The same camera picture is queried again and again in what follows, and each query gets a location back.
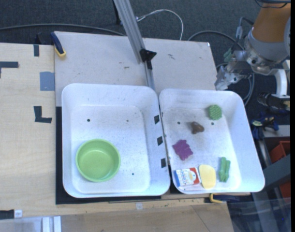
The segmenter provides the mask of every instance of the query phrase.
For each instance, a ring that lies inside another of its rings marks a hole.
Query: white cable
[[[182,18],[181,18],[176,12],[174,12],[174,11],[167,10],[167,9],[155,10],[155,11],[149,13],[149,14],[145,14],[145,15],[139,16],[139,17],[137,18],[137,22],[142,21],[143,19],[147,18],[147,17],[150,16],[150,15],[154,15],[154,14],[157,14],[157,13],[160,13],[160,12],[164,12],[164,11],[167,11],[167,12],[173,13],[174,15],[176,15],[176,16],[180,19],[182,29],[181,29],[181,35],[180,35],[180,39],[179,39],[179,40],[182,40],[183,31],[184,31],[183,20],[182,20]]]

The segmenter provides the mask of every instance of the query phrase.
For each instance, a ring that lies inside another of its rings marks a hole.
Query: yellow oval toy
[[[200,165],[199,175],[201,178],[201,184],[205,189],[211,189],[216,184],[216,172],[210,165]]]

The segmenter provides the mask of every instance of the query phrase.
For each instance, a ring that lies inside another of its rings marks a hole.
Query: green plastic bowl
[[[103,182],[117,174],[120,155],[110,142],[92,139],[79,147],[75,163],[84,178],[93,182]]]

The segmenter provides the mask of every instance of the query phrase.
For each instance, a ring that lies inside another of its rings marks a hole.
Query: white tray
[[[156,93],[145,86],[70,84],[62,92],[63,185],[76,198],[158,196],[170,177]],[[110,141],[120,152],[119,172],[95,183],[75,165],[79,146]]]
[[[222,118],[210,120],[207,108],[217,104]],[[211,165],[217,174],[213,189],[201,184],[178,188],[186,194],[221,192],[257,192],[265,185],[242,99],[231,91],[165,89],[160,93],[165,141],[172,174],[177,169]],[[190,123],[203,125],[204,132],[192,134]],[[172,145],[183,139],[193,155],[181,160]],[[220,158],[231,161],[229,179],[220,182]]]

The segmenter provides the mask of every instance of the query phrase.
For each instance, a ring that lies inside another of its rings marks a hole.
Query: red object
[[[280,144],[269,152],[271,162],[274,163],[291,152],[291,141],[280,141]],[[291,182],[280,185],[283,198],[291,197]]]

